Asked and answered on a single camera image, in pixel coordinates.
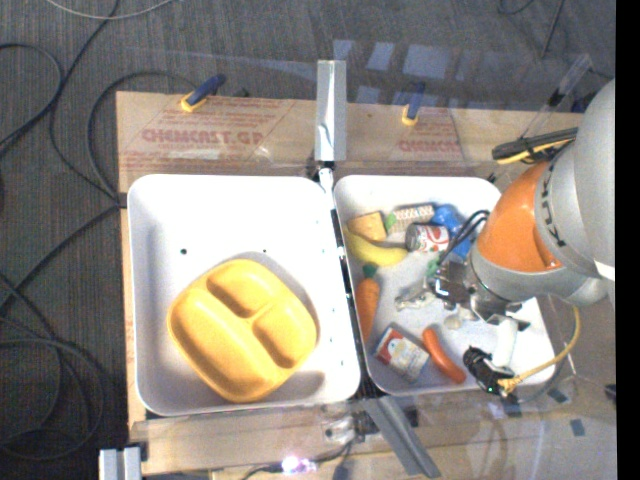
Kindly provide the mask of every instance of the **yellow plate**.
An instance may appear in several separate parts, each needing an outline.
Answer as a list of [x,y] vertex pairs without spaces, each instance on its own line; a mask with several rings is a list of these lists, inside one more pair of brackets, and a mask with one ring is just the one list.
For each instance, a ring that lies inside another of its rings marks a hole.
[[189,285],[171,304],[169,334],[220,396],[254,402],[280,387],[316,345],[298,297],[262,264],[234,259]]

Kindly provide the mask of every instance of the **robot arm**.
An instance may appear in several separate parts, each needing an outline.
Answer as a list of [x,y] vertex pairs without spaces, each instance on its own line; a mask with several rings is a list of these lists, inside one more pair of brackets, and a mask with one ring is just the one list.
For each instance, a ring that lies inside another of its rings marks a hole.
[[540,295],[578,307],[608,295],[615,307],[615,80],[576,140],[504,191],[464,264],[445,264],[434,291],[486,321]]

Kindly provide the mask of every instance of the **soda can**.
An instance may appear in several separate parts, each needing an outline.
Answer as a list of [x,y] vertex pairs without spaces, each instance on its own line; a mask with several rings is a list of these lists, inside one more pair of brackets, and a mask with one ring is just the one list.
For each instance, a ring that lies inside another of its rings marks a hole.
[[405,235],[408,251],[441,252],[449,245],[449,231],[444,226],[411,224]]

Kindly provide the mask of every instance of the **toy banana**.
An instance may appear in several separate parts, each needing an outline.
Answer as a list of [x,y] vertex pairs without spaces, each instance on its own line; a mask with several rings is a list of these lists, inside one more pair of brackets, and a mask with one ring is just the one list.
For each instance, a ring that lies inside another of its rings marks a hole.
[[401,262],[409,254],[404,247],[376,245],[361,236],[350,233],[346,227],[343,228],[343,232],[349,252],[364,263],[386,267]]

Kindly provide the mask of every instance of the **white tray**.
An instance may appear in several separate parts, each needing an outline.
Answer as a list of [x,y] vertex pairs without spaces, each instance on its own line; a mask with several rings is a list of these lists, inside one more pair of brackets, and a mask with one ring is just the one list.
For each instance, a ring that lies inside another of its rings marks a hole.
[[[341,223],[374,211],[386,214],[397,206],[434,203],[452,204],[462,217],[469,217],[476,210],[491,210],[500,197],[498,189],[486,180],[469,177],[413,177],[352,175],[340,179],[334,190],[335,203]],[[352,287],[362,279],[362,264],[347,252]],[[479,389],[475,379],[467,375],[462,384],[455,384],[441,374],[431,361],[423,368],[420,377],[409,383],[375,357],[375,346],[389,324],[397,324],[409,336],[421,341],[422,330],[435,326],[443,348],[466,371],[462,356],[470,345],[492,353],[497,345],[497,327],[482,320],[465,320],[457,330],[447,329],[444,319],[452,312],[436,301],[420,309],[404,309],[398,312],[394,298],[420,282],[432,256],[413,252],[400,263],[378,269],[381,298],[373,330],[366,348],[366,365],[371,379],[384,392],[397,396],[409,396],[448,391]],[[553,358],[553,346],[549,339],[538,302],[531,299],[514,313],[515,318],[530,322],[530,326],[517,335],[510,367],[516,374],[523,373]],[[523,381],[522,385],[544,382],[553,374],[554,367],[547,368]]]
[[[177,416],[330,403],[358,388],[360,368],[331,223],[319,185],[301,177],[148,175],[128,195],[136,386],[153,413]],[[233,257],[276,271],[315,313],[315,351],[258,403],[218,396],[187,364],[166,325],[172,300]]]

